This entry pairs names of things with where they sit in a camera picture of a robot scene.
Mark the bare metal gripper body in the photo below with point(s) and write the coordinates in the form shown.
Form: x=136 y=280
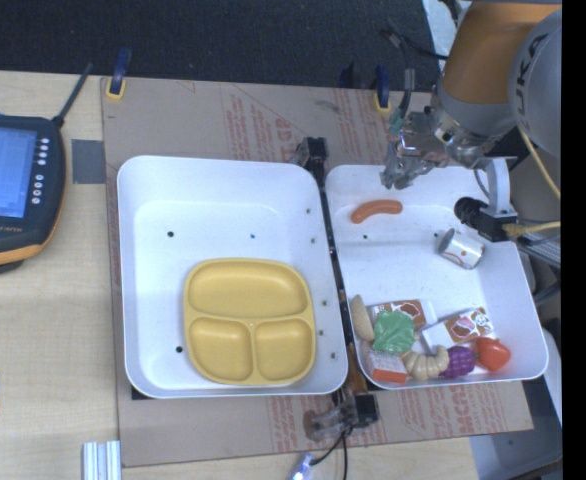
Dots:
x=435 y=140

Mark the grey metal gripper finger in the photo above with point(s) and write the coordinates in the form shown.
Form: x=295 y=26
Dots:
x=389 y=174
x=407 y=175

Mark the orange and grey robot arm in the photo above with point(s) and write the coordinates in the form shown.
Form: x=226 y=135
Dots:
x=493 y=58

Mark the orange sausage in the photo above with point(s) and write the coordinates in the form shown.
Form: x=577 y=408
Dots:
x=376 y=210

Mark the small white can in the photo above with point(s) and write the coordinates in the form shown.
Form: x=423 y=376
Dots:
x=464 y=249

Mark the white plastic tray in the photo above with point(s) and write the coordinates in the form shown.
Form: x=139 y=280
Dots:
x=163 y=278
x=403 y=273

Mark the orange and white carton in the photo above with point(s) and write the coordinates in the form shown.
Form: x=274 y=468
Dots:
x=413 y=310

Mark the beige bread roll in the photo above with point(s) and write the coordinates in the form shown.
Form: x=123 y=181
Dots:
x=361 y=317

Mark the green lettuce leaf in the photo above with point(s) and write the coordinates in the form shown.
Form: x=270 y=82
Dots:
x=393 y=333

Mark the white packet with pictures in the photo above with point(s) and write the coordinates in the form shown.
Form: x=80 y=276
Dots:
x=460 y=329

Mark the beige croissant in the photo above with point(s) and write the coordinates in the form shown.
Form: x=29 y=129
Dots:
x=427 y=363

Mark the orange and white box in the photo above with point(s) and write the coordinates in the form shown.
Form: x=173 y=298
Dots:
x=385 y=365

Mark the purple grapes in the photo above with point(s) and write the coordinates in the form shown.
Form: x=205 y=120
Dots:
x=458 y=361

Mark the orange bell pepper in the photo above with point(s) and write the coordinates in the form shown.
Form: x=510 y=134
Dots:
x=493 y=354

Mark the yellow divided plate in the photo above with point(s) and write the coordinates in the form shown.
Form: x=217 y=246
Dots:
x=249 y=320

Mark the brown cardboard board red print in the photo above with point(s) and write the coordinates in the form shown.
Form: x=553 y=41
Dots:
x=183 y=113

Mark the black cylinder on white bracket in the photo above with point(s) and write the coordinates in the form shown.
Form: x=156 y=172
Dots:
x=488 y=208

